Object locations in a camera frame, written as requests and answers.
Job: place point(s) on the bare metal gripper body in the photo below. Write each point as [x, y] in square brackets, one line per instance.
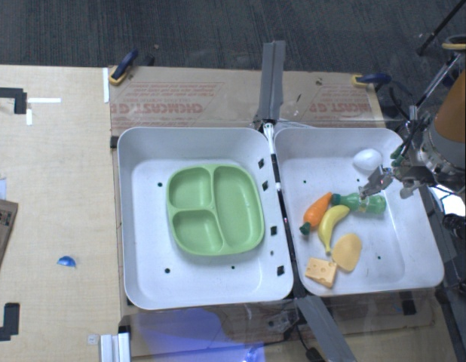
[416, 172]

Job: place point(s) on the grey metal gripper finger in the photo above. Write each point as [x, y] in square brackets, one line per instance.
[409, 191]
[377, 181]

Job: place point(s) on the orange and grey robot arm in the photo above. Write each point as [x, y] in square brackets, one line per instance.
[452, 108]

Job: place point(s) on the white egg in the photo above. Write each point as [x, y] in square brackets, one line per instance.
[367, 159]

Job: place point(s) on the green bottle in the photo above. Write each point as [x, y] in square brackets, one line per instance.
[350, 201]

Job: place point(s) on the white plastic tray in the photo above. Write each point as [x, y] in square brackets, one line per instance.
[150, 277]
[399, 240]

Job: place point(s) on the yellow banana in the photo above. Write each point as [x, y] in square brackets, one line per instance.
[330, 223]

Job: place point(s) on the orange carrot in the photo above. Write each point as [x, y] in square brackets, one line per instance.
[316, 211]

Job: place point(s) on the pale yellow potato crisp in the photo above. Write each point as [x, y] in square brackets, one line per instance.
[348, 253]

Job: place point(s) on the yellow cheese wedge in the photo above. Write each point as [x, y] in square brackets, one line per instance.
[322, 272]

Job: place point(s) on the green divided plate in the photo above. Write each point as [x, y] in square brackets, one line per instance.
[233, 206]

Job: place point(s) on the brown cardboard board red print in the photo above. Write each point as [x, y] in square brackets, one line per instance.
[203, 100]

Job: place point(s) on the small blue piece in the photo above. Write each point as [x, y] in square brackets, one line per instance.
[66, 261]

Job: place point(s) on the brown paper packet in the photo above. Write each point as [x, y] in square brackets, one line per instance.
[1, 232]

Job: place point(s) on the black cylinder on white bracket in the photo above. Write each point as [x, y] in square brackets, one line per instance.
[455, 224]

